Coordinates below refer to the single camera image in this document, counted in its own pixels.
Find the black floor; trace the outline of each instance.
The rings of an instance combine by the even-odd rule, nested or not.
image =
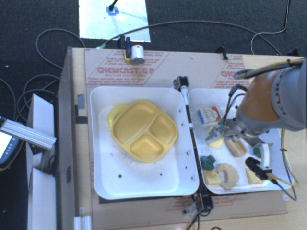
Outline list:
[[[287,0],[145,0],[149,24],[177,20],[207,20],[238,24],[255,32],[283,29]],[[287,30],[265,35],[282,55],[297,48],[306,56],[307,0],[291,0]],[[0,78],[18,99],[27,81],[38,74],[60,76],[61,71],[42,60],[35,50],[36,37],[46,29],[63,28],[78,34],[78,0],[0,0]],[[220,24],[186,23],[150,29],[146,50],[215,52],[224,46],[228,53],[251,54],[253,37],[246,30]],[[97,47],[103,40],[84,40]],[[73,37],[48,33],[40,49],[53,62],[62,65],[67,46],[80,47]],[[276,55],[262,39],[254,42],[255,54]],[[29,89],[42,88],[51,78],[32,82]],[[0,116],[13,119],[13,102],[0,82]],[[23,230],[27,224],[25,151],[11,167],[0,172],[0,230]]]

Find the yellow bowl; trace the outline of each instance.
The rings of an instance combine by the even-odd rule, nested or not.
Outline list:
[[[141,162],[160,159],[178,137],[175,122],[147,100],[135,101],[114,116],[110,127],[113,139]]]

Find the phone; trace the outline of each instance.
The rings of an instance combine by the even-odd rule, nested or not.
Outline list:
[[[0,131],[0,172],[7,169],[14,161],[23,141]]]

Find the blue tape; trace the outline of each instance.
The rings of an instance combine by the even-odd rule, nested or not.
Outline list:
[[[115,15],[119,14],[119,9],[118,9],[118,7],[114,7],[113,11],[110,11],[109,6],[107,6],[106,12],[108,13],[108,15],[115,16]]]

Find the white cylinder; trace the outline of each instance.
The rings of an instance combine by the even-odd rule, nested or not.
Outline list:
[[[141,65],[145,62],[144,60],[144,48],[141,45],[134,45],[131,49],[132,53],[132,64]]]

